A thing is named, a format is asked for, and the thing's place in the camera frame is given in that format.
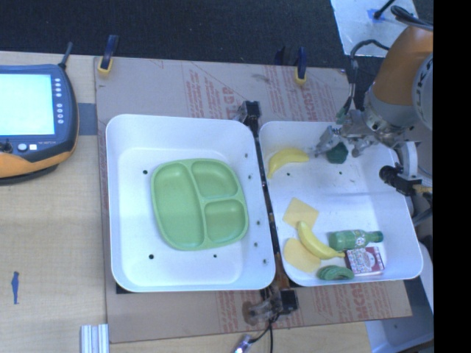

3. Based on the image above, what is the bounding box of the green divided plate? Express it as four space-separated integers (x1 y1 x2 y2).
149 158 250 252

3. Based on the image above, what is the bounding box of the green ribbed toy vegetable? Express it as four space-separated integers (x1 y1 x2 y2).
316 265 355 282

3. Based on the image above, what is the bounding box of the brown cardboard board red print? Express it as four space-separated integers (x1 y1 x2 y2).
93 56 414 344

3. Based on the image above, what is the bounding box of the black block with thin wires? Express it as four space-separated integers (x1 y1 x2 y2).
241 100 262 125
280 288 300 314

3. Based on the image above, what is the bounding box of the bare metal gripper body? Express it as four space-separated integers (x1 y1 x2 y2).
339 109 401 149

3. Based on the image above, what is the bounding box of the white plastic tray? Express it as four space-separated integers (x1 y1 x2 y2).
258 121 425 288
105 114 277 293

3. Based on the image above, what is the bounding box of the yellow square cheese slice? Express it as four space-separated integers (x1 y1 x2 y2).
282 196 320 232

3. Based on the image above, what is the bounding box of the yellow banana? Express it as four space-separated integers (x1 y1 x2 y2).
296 220 347 261
266 147 311 180

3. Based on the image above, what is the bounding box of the yellow rounded cheese slice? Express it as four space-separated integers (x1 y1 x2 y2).
283 237 322 274

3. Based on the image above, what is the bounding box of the green plastic bottle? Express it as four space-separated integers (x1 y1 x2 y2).
328 229 385 252

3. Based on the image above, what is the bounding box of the black cylinder on white bracket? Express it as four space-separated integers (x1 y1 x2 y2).
378 140 423 197

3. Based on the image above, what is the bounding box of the thin black rod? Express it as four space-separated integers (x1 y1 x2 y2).
249 118 284 290

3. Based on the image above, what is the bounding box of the dark green broccoli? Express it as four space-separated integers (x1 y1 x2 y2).
325 141 350 165

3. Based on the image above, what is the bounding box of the red and white carton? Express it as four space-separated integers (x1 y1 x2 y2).
344 246 386 277

